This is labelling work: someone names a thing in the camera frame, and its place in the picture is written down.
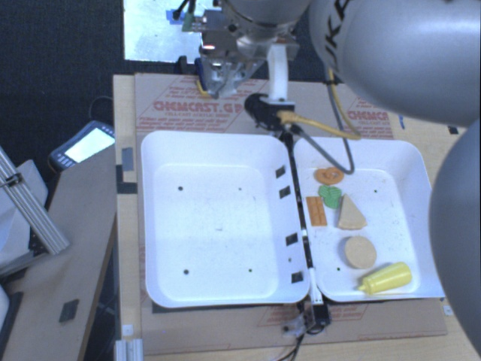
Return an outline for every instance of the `yellow bottle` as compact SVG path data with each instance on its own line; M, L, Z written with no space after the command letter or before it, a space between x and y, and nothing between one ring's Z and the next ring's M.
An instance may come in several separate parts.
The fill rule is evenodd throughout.
M409 266L404 262L397 262L362 278L362 285L358 290L371 295L407 285L412 279Z

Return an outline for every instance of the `beige triangle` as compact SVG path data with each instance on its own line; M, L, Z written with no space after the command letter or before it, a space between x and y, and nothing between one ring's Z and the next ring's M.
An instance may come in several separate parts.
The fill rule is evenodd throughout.
M368 222L352 199L345 194L340 205L340 216L337 227L342 230L359 230L367 226Z

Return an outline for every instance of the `tray with toy food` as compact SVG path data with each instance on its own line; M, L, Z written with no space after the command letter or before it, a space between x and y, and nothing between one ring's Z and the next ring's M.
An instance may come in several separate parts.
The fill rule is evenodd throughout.
M341 140L315 140L347 161ZM284 144L267 135L150 133L141 183L152 300L168 308L293 303L311 287L340 302L442 296L421 155L400 141L351 149L355 173L341 175L307 142L295 145L308 268Z

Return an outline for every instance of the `empty white tray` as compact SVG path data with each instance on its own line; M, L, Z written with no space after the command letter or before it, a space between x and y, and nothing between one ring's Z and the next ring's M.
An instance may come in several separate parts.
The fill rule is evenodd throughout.
M265 135L158 131L141 146L159 305L292 303L308 278L289 156Z
M314 138L331 156L348 167L343 142ZM318 168L331 163L306 141L295 145L299 184L306 211L316 282L322 293L339 302L379 299L412 299L444 296L429 241L428 209L431 185L420 152L404 141L361 140L349 143L355 173L336 184L358 206L368 225L361 230L338 229L339 209L325 207L326 227L312 227L305 197L316 196ZM377 261L368 270L348 265L344 245L354 235L368 238L377 250ZM403 261L413 280L406 286L369 296L356 287L361 279L386 265Z

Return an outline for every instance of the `black floor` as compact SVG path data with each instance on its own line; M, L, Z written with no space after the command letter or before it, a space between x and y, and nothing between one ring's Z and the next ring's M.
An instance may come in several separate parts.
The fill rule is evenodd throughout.
M123 0L0 4L0 146L16 165L33 159L46 182L54 176L48 154L88 123L95 98L112 96L115 74L174 73L172 64L124 60ZM305 15L297 32L301 51L290 77L319 81L322 64L310 45ZM266 74L262 68L255 77ZM111 108L99 101L94 118L112 123ZM110 265L87 360L112 359L115 294Z

